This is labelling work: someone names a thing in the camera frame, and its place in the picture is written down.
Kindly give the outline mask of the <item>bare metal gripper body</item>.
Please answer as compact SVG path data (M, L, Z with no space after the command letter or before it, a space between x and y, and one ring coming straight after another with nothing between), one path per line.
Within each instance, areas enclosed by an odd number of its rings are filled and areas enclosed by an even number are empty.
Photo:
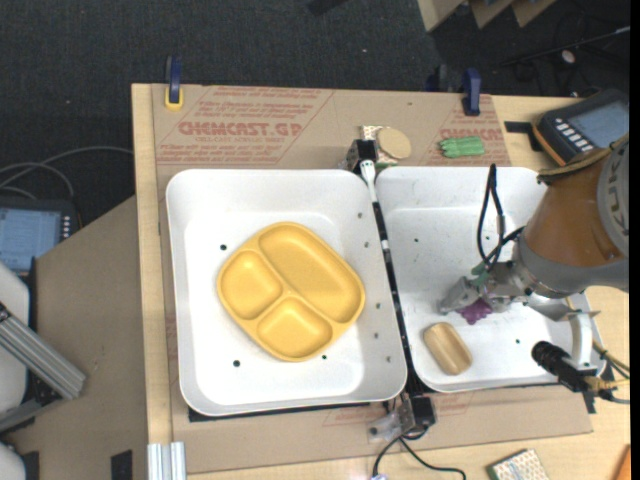
M516 263L508 261L497 263L491 269L480 289L480 294L486 303L487 295L490 293L511 295L513 297L512 303L527 303L529 291L527 277Z

